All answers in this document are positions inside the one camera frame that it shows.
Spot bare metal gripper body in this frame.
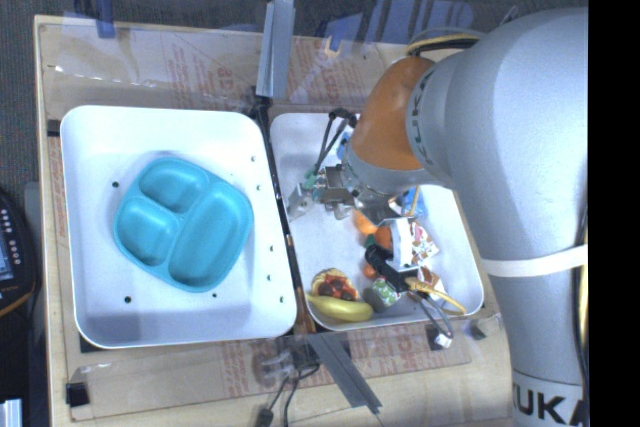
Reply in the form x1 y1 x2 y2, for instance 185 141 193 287
317 164 362 211

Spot orange carrot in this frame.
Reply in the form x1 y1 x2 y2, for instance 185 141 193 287
351 208 394 251

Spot white plastic tray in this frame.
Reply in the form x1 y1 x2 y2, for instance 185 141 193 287
268 111 486 333
59 104 299 350

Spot toy pizza slice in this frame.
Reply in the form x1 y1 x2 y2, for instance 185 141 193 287
310 267 360 302

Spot blue packet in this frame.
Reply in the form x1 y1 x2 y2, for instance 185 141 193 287
398 186 427 218

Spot white carton with colourful print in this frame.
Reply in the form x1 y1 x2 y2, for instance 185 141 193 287
408 218 441 267

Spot green patterned small can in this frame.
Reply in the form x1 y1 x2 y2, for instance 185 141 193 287
362 276 402 314

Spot yellow banana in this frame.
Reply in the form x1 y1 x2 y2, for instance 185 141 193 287
305 292 375 323

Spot white and brown packet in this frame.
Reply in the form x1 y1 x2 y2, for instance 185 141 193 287
416 264 450 305

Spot blue divided plate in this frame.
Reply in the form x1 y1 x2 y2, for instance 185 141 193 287
112 156 256 294

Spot brown cardboard board red print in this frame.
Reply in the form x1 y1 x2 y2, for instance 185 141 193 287
37 22 503 422

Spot black block with thin wires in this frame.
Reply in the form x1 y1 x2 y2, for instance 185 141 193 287
289 342 322 369
248 95 272 120

